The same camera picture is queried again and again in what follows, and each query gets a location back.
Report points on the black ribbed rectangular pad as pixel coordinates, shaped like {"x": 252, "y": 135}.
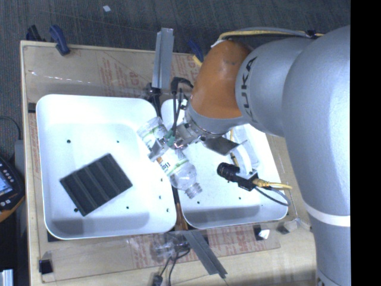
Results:
{"x": 96, "y": 184}

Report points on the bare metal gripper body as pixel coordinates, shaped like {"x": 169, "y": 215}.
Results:
{"x": 189, "y": 134}

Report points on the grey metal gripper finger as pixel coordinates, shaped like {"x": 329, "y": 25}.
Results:
{"x": 179, "y": 145}
{"x": 156, "y": 151}

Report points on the black cylinder on white bracket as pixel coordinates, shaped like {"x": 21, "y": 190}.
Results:
{"x": 229, "y": 171}

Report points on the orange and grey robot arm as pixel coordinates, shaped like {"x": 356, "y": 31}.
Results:
{"x": 297, "y": 100}

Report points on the white plastic tray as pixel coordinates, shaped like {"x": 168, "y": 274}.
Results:
{"x": 226, "y": 207}
{"x": 89, "y": 115}

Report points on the brown cardboard board, red print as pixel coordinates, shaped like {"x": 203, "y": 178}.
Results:
{"x": 98, "y": 64}

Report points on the clear plastic bottle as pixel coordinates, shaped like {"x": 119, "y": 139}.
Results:
{"x": 181, "y": 171}

